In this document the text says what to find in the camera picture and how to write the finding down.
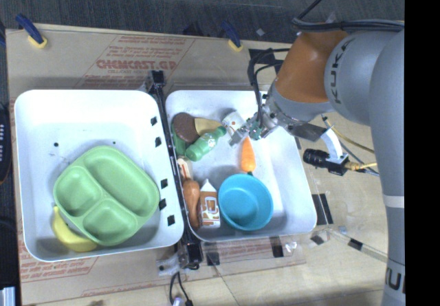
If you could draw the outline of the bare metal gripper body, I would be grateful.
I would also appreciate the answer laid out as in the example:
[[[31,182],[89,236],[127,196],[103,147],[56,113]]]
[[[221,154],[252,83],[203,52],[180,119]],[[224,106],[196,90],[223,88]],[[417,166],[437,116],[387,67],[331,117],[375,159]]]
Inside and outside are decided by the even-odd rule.
[[[248,129],[249,136],[252,140],[260,140],[266,138],[276,128],[280,127],[291,133],[296,127],[302,126],[303,121],[290,118],[284,114],[278,105],[272,101],[257,103],[256,127]]]

